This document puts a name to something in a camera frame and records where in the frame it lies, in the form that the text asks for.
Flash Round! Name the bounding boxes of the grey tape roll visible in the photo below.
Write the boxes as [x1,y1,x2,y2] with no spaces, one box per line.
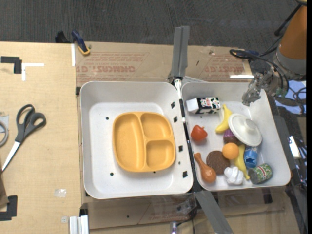
[0,118,9,148]

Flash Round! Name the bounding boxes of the orange chicken drumstick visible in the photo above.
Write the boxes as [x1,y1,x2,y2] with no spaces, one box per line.
[193,152,217,184]

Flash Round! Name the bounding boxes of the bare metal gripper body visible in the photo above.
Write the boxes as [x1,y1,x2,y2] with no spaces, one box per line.
[248,66,284,98]

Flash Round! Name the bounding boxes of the white toy garlic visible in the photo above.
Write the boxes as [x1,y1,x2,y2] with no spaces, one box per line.
[223,166,245,186]

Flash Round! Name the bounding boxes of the grey handled scissors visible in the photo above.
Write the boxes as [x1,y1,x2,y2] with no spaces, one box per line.
[1,103,47,173]

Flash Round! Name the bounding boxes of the orange ball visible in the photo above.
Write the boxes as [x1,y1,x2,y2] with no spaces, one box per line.
[221,142,240,160]

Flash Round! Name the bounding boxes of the cow print milk carton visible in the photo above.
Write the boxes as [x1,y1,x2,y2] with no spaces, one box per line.
[186,97,222,115]

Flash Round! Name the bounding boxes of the white plastic tray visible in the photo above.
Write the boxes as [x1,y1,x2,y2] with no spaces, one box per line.
[181,81,292,192]
[79,80,194,200]

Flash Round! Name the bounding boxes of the brown round biscuit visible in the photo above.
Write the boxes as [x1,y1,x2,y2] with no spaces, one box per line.
[206,150,231,176]

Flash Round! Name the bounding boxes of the yellow banana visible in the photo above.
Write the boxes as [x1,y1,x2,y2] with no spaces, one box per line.
[215,103,233,134]
[232,144,251,181]

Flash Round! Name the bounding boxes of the red toy pepper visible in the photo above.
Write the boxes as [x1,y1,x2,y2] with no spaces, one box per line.
[190,124,208,142]

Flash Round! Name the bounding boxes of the green can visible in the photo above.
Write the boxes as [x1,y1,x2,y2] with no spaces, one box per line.
[248,163,273,185]

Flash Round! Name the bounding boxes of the brown cardboard board red print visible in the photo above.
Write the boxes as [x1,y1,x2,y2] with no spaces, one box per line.
[75,41,294,230]

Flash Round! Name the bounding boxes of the white round lid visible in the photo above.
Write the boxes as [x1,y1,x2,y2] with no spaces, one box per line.
[227,113,263,148]

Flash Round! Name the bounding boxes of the orange divided plate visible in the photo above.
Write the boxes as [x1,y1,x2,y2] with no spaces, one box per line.
[112,111,177,173]

